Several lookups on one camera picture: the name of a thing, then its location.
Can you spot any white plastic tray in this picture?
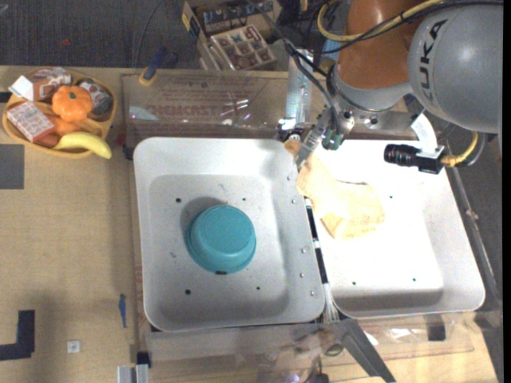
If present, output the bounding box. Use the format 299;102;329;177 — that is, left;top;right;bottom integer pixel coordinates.
133;136;327;333
307;137;486;320

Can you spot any red sausage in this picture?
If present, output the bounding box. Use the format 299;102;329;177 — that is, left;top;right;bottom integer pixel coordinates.
34;132;61;148

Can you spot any small printed can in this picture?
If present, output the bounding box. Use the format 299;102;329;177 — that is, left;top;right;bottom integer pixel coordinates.
77;77;114;117

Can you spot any black cylinder on white bracket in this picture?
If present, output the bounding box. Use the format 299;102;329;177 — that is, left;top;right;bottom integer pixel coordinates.
383;112;446;175

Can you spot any yellow divided plate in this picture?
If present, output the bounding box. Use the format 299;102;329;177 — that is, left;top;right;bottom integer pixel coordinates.
2;66;118;160

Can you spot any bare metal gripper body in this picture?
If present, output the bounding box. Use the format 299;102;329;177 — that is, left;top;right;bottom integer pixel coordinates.
316;107;381;136

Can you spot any red and white packet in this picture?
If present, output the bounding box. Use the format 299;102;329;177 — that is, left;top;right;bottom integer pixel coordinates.
30;68;73;101

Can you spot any small white box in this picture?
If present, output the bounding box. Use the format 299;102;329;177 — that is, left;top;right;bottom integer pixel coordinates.
7;75;35;101

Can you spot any yellow banana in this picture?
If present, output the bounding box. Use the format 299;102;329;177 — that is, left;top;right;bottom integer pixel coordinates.
53;131;113;160

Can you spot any cardboard box of letter blocks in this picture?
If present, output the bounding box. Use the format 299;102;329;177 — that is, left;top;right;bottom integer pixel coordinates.
181;0;283;72

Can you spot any white and red carton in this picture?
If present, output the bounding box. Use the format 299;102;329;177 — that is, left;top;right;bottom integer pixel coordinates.
6;101;56;144

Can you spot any orange pumpkin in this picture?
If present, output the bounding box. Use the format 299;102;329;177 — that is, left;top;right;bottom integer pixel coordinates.
51;85;94;123

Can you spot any teal bowl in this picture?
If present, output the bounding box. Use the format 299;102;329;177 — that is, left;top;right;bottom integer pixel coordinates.
184;204;258;275

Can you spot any orange carrot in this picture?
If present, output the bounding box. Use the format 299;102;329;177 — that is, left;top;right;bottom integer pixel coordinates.
47;116;84;137

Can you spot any thin black and white rod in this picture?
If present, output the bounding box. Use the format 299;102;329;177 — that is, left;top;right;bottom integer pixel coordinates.
304;196;341;323

